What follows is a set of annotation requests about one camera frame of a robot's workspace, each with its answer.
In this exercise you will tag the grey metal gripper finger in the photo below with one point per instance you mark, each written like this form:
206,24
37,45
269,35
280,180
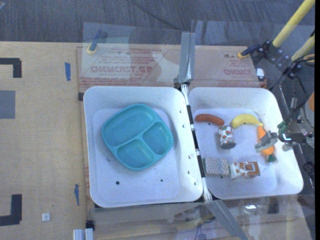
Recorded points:
272,137
261,146

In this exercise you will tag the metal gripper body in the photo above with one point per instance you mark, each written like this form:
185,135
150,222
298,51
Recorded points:
296,137

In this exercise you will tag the orange carrot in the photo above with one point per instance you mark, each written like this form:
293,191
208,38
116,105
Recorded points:
261,132

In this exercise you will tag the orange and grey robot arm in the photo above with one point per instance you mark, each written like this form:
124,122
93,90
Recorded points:
311,101

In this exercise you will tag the white and brown carton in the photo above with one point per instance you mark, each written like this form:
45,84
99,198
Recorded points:
245,170

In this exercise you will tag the yellow banana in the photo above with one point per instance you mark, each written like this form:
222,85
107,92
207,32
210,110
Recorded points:
243,119

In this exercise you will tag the white can with red print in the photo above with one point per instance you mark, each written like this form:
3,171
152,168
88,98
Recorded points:
227,137

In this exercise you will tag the white plastic tray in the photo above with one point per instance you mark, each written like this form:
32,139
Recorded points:
252,189
140,191

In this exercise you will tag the red-brown toy sausage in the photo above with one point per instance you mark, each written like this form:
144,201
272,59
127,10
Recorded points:
210,119

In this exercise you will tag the thin black and white rod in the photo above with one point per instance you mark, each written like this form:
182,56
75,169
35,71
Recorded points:
192,124

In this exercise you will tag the brown cardboard board red print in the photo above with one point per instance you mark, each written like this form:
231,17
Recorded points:
210,61

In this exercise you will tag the blue divided plate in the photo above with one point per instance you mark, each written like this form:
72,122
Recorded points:
130,126

